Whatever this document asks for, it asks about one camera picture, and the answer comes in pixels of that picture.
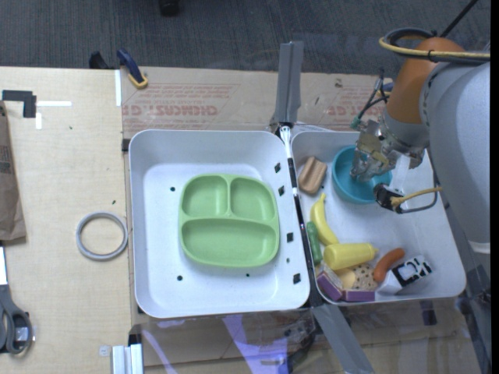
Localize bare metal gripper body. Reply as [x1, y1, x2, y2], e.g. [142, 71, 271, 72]
[354, 118, 426, 169]

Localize blue bowl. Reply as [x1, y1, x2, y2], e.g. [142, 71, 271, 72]
[331, 145, 394, 205]

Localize brown toy bread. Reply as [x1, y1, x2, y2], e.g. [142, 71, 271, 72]
[298, 156, 328, 196]

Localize white plastic tray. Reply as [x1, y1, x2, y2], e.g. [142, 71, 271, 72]
[128, 129, 311, 319]
[290, 130, 468, 307]

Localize yellow banana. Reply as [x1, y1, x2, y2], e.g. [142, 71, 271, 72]
[310, 192, 341, 247]

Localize green toy pickle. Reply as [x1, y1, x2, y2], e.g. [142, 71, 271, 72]
[306, 221, 324, 266]

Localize yellow bottle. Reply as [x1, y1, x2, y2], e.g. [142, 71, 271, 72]
[323, 242, 380, 271]

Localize orange sausage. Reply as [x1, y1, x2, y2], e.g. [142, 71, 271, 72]
[373, 247, 406, 283]

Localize tan dotted biscuit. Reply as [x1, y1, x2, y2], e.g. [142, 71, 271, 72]
[352, 263, 380, 291]

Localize white carton black print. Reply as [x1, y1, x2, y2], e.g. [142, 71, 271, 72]
[377, 254, 434, 297]

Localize yellow round toy piece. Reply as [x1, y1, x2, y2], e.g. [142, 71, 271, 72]
[334, 267, 358, 290]

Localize purple box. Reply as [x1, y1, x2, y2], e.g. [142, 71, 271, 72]
[316, 270, 377, 303]

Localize green divided plate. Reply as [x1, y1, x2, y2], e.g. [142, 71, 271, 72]
[178, 173, 281, 270]

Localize brown cardboard board red print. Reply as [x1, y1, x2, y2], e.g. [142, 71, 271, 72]
[120, 66, 471, 368]

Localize grey tape roll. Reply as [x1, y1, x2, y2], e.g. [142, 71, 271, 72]
[75, 211, 129, 262]

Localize brown paper bag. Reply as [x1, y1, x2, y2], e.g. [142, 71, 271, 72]
[0, 100, 28, 245]

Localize black cylinder on white bracket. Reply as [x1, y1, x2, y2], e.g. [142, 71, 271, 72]
[373, 156, 412, 214]

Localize grey handled scissors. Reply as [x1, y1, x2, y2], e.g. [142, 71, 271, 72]
[0, 284, 34, 355]

